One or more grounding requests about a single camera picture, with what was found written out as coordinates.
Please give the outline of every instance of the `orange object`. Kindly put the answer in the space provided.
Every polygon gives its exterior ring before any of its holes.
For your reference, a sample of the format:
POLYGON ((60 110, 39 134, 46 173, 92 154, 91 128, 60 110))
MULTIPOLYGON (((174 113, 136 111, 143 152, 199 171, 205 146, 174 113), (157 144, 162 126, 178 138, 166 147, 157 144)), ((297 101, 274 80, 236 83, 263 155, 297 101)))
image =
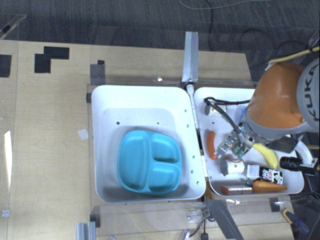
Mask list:
POLYGON ((266 180, 256 180, 253 183, 252 190, 256 193, 272 193, 287 190, 284 185, 272 183, 266 180))
POLYGON ((210 131, 208 137, 206 138, 206 149, 211 159, 216 160, 218 157, 215 155, 215 137, 216 133, 214 131, 210 131))
POLYGON ((297 85, 304 68, 291 62, 271 66, 261 77, 248 115, 258 125, 288 129, 304 123, 297 103, 297 85))

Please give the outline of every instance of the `white tray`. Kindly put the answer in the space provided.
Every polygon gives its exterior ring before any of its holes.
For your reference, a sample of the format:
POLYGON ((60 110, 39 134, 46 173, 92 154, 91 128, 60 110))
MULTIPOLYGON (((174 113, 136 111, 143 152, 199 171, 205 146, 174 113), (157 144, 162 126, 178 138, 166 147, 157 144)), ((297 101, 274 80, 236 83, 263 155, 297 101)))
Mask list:
MULTIPOLYGON (((226 122, 222 117, 218 116, 207 116, 205 115, 205 103, 204 99, 206 97, 214 97, 219 100, 226 101, 243 101, 250 100, 254 93, 254 89, 241 89, 241 88, 218 88, 218 87, 203 87, 196 90, 194 93, 195 105, 197 116, 199 119, 200 135, 203 144, 203 151, 206 159, 206 166, 208 171, 208 176, 210 179, 210 184, 212 189, 221 196, 227 197, 221 193, 221 186, 238 185, 247 180, 247 169, 243 173, 228 174, 224 176, 220 171, 219 160, 212 160, 208 156, 208 151, 206 148, 207 136, 209 131, 214 131, 216 133, 214 139, 215 148, 230 134, 232 131, 231 125, 226 122)), ((246 105, 229 105, 227 106, 227 114, 236 122, 239 123, 242 111, 246 105)), ((276 151, 275 152, 278 159, 281 157, 296 157, 295 152, 290 154, 276 151)), ((256 151, 251 149, 242 157, 245 164, 258 164, 264 167, 268 167, 265 163, 263 156, 256 151)), ((297 194, 301 192, 304 188, 304 178, 300 171, 289 171, 287 169, 278 168, 283 173, 283 184, 287 186, 286 191, 277 192, 280 194, 297 194)), ((268 196, 270 193, 252 193, 251 196, 268 196)))
POLYGON ((91 97, 95 186, 109 203, 192 200, 201 197, 206 182, 188 94, 177 87, 102 85, 91 97), (165 134, 180 146, 182 174, 178 188, 163 196, 128 191, 117 178, 122 137, 132 130, 165 134))

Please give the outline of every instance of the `dark floor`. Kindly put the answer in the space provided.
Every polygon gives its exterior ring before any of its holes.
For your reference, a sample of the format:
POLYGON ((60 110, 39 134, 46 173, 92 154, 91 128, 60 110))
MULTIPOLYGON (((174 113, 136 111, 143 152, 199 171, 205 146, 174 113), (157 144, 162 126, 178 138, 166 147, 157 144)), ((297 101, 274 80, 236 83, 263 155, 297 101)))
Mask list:
MULTIPOLYGON (((204 0, 182 1, 208 6, 204 0)), ((207 0, 211 7, 240 1, 207 0)), ((28 41, 183 49, 185 31, 199 32, 200 50, 246 53, 257 81, 270 57, 306 48, 319 29, 320 0, 247 2, 215 10, 188 9, 178 0, 0 0, 0 14, 26 14, 19 38, 28 41)), ((5 21, 0 19, 1 26, 5 21)))

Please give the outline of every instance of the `blue object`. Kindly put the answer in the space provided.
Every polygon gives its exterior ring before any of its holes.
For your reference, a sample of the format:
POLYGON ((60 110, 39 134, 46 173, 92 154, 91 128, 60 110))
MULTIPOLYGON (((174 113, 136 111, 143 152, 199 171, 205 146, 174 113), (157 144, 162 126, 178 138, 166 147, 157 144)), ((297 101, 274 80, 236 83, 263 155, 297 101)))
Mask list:
POLYGON ((181 171, 181 150, 173 138, 147 130, 133 130, 123 136, 117 177, 125 189, 166 195, 179 186, 181 171))

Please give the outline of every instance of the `yellow cable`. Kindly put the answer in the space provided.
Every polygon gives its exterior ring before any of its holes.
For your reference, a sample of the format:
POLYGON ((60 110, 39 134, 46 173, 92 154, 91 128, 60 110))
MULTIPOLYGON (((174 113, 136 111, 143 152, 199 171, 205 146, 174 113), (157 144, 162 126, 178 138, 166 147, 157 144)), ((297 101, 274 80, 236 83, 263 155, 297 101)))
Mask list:
POLYGON ((294 58, 303 56, 303 55, 307 55, 307 54, 311 54, 311 53, 315 53, 315 52, 319 52, 319 46, 312 48, 311 50, 304 50, 304 51, 300 51, 294 54, 291 54, 289 56, 285 56, 282 58, 274 58, 269 60, 269 64, 271 63, 277 63, 277 62, 285 62, 285 61, 289 61, 292 60, 294 58))

